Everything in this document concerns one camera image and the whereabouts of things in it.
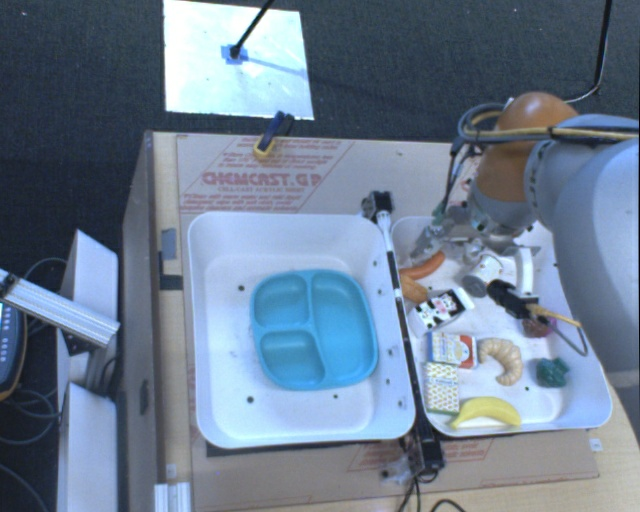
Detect yellow banana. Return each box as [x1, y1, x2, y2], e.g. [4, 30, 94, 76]
[449, 395, 523, 431]

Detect black and white carton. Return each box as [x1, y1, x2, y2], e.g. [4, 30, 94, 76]
[411, 287, 476, 332]

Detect purple grapes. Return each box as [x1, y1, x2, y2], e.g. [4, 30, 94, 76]
[521, 316, 554, 340]

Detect white and red carton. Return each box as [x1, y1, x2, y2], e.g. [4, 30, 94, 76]
[425, 330, 479, 371]

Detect white can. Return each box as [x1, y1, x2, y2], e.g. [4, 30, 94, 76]
[461, 252, 504, 299]

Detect orange sausage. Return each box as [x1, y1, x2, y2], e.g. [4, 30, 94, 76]
[399, 250, 447, 281]

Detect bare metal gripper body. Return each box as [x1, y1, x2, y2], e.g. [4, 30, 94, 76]
[433, 203, 542, 266]

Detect yellow patterned carton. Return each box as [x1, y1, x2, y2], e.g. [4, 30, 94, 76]
[423, 361, 462, 416]

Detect beige croissant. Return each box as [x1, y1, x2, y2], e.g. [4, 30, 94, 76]
[476, 337, 525, 387]

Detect white plastic tray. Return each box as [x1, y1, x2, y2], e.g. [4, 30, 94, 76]
[391, 215, 614, 439]
[187, 210, 418, 450]

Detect brown cardboard board red print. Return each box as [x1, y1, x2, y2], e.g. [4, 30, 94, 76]
[175, 132, 601, 502]

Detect thin black and white rod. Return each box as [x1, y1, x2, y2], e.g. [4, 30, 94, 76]
[378, 211, 437, 454]

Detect blue divided plate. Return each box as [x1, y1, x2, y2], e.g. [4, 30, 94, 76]
[249, 268, 380, 392]

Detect green broccoli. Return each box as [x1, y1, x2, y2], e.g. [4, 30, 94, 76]
[535, 356, 572, 389]

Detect black block with thin wires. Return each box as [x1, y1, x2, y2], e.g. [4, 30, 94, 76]
[399, 433, 446, 474]
[361, 190, 397, 222]

